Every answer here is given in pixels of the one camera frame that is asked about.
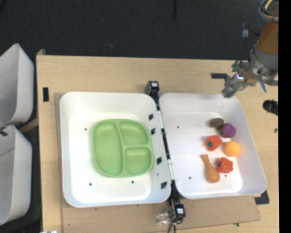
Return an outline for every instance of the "wooden table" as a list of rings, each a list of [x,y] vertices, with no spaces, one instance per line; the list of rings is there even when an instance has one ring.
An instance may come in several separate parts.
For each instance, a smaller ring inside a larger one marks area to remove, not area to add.
[[[161,91],[221,93],[223,79],[231,75],[233,61],[81,57],[38,55],[37,95],[44,231],[166,232],[154,216],[166,203],[77,209],[62,198],[59,170],[55,94],[69,91],[142,92],[148,81],[158,81]],[[256,206],[253,196],[206,200],[181,200],[187,217],[177,226],[182,233],[279,232],[278,117],[267,113],[265,100],[278,101],[277,87],[259,84],[238,92],[267,179],[270,204]]]

